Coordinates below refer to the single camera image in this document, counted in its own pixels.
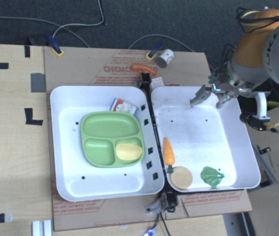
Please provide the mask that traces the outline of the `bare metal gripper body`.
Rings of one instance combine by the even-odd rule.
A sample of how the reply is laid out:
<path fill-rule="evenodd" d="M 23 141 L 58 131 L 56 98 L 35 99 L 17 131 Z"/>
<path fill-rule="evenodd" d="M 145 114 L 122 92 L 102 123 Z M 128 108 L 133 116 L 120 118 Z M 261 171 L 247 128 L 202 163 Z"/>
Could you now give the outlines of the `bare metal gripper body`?
<path fill-rule="evenodd" d="M 212 92 L 218 99 L 237 98 L 239 95 L 249 97 L 252 95 L 251 84 L 237 76 L 216 75 L 212 78 Z"/>

